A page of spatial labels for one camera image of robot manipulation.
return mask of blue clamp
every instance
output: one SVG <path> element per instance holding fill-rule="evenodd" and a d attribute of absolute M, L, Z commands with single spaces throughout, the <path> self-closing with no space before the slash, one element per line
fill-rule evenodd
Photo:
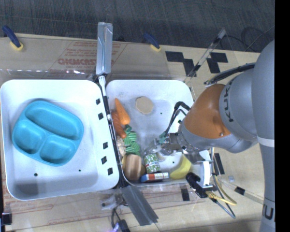
<path fill-rule="evenodd" d="M 156 52 L 159 52 L 161 50 L 161 47 L 159 46 L 159 43 L 157 41 L 157 39 L 149 34 L 149 33 L 144 33 L 143 35 L 144 39 L 146 39 L 148 42 L 150 42 L 150 47 L 155 50 Z"/>
<path fill-rule="evenodd" d="M 17 51 L 21 51 L 24 47 L 24 45 L 18 40 L 17 36 L 14 34 L 13 30 L 10 29 L 7 25 L 4 25 L 2 27 L 3 32 L 10 38 L 11 42 L 11 46 L 17 50 Z"/>

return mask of black connector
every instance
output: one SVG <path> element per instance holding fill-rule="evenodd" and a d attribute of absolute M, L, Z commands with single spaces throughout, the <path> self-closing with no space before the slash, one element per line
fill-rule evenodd
<path fill-rule="evenodd" d="M 200 181 L 201 178 L 198 177 L 195 173 L 188 173 L 186 175 L 186 180 L 188 181 L 189 185 L 195 189 L 195 193 L 200 197 L 200 198 L 207 198 L 207 194 L 205 193 L 206 191 L 211 191 L 212 188 L 203 188 L 201 187 L 197 181 Z"/>
<path fill-rule="evenodd" d="M 130 230 L 128 228 L 128 225 L 127 225 L 127 222 L 126 222 L 125 219 L 120 220 L 118 222 L 118 224 L 119 224 L 119 227 L 120 227 L 120 229 L 121 229 L 122 232 L 130 232 Z"/>

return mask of yellow clamp tip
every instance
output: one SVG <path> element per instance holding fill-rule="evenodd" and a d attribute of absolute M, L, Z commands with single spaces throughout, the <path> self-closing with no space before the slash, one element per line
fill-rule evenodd
<path fill-rule="evenodd" d="M 16 51 L 21 51 L 24 48 L 24 45 L 20 43 L 20 47 L 17 47 L 12 41 L 10 41 L 10 45 L 13 47 L 13 49 L 15 49 Z"/>
<path fill-rule="evenodd" d="M 154 45 L 150 45 L 150 48 L 151 49 L 153 49 L 154 51 L 156 51 L 156 52 L 159 52 L 159 51 L 161 51 L 161 47 L 159 47 L 159 48 L 156 48 Z"/>

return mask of white band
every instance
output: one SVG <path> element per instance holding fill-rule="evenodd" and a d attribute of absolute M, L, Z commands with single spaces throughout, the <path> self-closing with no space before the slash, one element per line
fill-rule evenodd
<path fill-rule="evenodd" d="M 261 145 L 272 147 L 272 148 L 275 147 L 275 139 L 266 139 L 266 138 L 261 138 L 261 137 L 257 137 L 257 138 L 258 138 L 258 142 Z"/>

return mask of gray floor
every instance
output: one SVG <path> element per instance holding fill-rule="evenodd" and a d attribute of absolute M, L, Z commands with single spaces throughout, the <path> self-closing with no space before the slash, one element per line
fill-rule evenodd
<path fill-rule="evenodd" d="M 96 39 L 99 21 L 113 23 L 114 40 L 139 43 L 148 32 L 160 44 L 204 48 L 225 28 L 233 50 L 260 52 L 275 36 L 275 0 L 0 0 L 0 36 L 8 25 Z"/>

